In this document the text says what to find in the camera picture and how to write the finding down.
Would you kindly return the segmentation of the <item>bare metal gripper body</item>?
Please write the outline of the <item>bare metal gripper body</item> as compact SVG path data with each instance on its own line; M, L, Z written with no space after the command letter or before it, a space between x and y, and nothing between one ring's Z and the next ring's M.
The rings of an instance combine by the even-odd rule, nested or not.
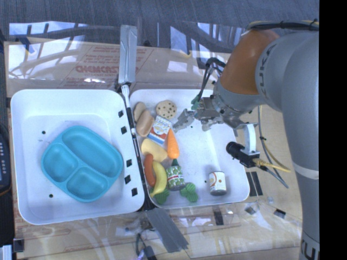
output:
M209 96L200 99L194 117L200 122L204 119L222 120L223 124L237 129L244 124L240 116L247 112L248 106L237 100L225 102L220 97Z

